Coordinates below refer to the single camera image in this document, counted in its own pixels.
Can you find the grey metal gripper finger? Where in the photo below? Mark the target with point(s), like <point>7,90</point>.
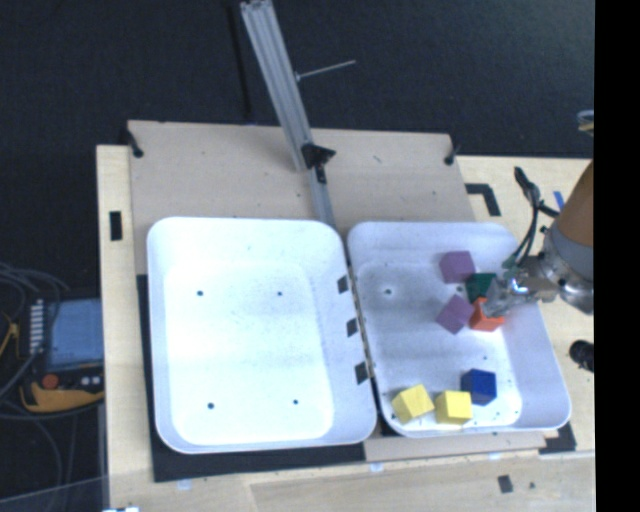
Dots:
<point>495,299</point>
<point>513,291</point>

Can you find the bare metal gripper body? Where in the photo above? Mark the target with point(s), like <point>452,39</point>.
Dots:
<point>542,286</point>

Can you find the green cube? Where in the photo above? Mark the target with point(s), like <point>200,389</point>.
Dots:
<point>479,286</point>

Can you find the orange cube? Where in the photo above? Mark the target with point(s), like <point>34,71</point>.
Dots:
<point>486,321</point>

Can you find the purple cube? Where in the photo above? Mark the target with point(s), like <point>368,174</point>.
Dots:
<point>455,314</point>
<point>457,266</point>

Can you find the blue cube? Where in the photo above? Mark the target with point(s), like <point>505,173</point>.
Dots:
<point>479,386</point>

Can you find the white plastic tray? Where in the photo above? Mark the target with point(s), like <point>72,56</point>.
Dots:
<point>250,340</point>
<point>425,360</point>

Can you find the yellow cube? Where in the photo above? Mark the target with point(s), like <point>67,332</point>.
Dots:
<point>453,407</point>
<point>412,403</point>

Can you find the brown cardboard board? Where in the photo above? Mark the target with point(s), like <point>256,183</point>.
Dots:
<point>225,170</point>

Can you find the black cylinder on white bracket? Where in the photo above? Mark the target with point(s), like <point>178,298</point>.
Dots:
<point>583,353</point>

